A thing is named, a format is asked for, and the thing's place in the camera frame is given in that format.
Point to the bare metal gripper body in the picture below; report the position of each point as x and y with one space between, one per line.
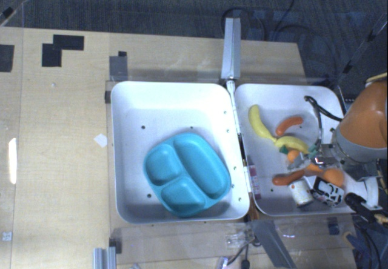
327 157

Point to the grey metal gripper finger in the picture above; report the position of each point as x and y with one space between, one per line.
310 158
295 164

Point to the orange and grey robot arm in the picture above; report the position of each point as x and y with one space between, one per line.
368 122

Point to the orange carrot with green top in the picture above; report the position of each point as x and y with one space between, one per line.
292 155

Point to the orange-red sausage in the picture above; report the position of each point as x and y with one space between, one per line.
286 178
289 124

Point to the yellow banana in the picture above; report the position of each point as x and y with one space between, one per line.
292 142
257 124

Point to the black and white carton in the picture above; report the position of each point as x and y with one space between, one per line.
329 193

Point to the red and white packet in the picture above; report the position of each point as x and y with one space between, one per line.
254 181

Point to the thin black and white rod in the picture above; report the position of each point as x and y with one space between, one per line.
238 128

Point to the white plastic tray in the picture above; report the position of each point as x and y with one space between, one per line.
272 95
169 104

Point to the blue divided plate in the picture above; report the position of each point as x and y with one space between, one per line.
188 174

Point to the black cylinder on white bracket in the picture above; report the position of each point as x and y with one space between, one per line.
371 192

